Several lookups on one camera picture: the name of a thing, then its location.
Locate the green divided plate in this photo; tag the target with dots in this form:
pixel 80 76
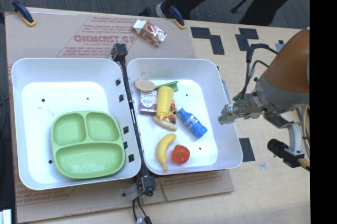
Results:
pixel 88 145

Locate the white plastic tray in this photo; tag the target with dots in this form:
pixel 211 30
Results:
pixel 65 91
pixel 208 91

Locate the pizza slice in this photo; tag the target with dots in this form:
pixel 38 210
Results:
pixel 168 124

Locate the blue bottle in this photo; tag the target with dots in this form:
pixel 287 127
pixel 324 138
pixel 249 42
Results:
pixel 192 122

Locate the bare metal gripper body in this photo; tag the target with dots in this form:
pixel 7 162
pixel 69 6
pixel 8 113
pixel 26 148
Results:
pixel 250 108

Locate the yellow mustard bottle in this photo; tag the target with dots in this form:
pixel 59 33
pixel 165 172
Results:
pixel 164 101

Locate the black cylinder on white bracket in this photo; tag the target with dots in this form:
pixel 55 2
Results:
pixel 285 151

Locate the tan round biscuit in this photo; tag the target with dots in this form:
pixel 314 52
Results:
pixel 144 85

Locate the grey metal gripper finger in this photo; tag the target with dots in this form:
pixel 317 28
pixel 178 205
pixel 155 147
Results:
pixel 228 108
pixel 225 118

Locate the red tomato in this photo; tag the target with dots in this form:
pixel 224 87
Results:
pixel 180 154

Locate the brown cardboard board red print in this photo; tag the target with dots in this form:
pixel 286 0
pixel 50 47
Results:
pixel 52 35

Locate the green pea pod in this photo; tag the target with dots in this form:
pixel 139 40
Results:
pixel 171 85

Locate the brown and white carton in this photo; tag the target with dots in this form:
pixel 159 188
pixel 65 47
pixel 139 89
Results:
pixel 154 33

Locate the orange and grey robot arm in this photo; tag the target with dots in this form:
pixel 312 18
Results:
pixel 289 67

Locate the thin black and white rod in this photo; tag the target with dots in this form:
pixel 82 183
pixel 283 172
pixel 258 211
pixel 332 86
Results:
pixel 131 109

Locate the red and white carton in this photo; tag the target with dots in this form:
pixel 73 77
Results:
pixel 147 103

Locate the yellow banana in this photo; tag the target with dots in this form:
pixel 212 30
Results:
pixel 163 149

